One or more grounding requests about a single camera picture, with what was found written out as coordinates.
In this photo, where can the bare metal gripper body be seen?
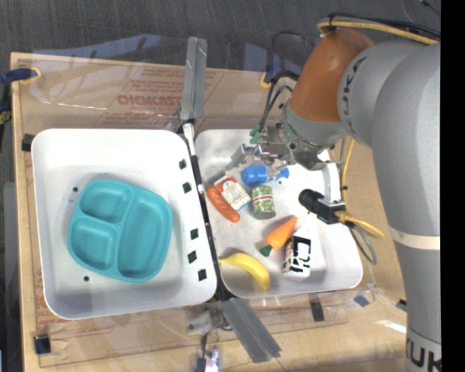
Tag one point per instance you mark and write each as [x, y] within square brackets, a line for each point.
[311, 156]

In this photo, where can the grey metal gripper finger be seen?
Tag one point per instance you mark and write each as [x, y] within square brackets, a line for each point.
[274, 165]
[242, 157]

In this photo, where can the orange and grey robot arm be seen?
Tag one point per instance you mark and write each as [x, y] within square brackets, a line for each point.
[403, 138]

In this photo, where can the blue bottle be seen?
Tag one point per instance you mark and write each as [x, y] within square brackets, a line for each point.
[253, 174]

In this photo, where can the white and red packet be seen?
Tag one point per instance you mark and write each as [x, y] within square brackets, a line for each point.
[234, 194]

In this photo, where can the green can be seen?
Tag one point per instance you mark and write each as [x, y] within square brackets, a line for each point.
[263, 204]

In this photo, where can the orange sausage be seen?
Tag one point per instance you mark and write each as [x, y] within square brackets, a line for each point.
[222, 204]

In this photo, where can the orange carrot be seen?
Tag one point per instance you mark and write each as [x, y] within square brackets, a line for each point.
[281, 235]

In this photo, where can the white plastic tray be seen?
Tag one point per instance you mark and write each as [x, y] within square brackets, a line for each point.
[112, 153]
[325, 246]

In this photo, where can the black and white carton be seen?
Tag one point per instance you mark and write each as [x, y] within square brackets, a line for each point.
[297, 256]

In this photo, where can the yellow banana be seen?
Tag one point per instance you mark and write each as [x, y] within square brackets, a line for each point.
[252, 267]

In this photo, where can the brown cardboard board red print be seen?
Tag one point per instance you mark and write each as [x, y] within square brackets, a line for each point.
[139, 91]

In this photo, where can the blue divided plate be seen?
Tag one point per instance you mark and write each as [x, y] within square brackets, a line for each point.
[139, 223]

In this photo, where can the black cylinder on white bracket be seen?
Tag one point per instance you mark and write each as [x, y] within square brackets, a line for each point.
[314, 201]

